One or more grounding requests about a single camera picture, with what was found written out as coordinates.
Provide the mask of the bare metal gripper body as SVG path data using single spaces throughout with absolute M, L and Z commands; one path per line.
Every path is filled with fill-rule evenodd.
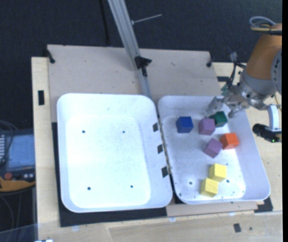
M 265 96 L 247 86 L 233 85 L 230 89 L 223 91 L 224 103 L 231 109 L 253 107 L 258 110 L 265 110 Z

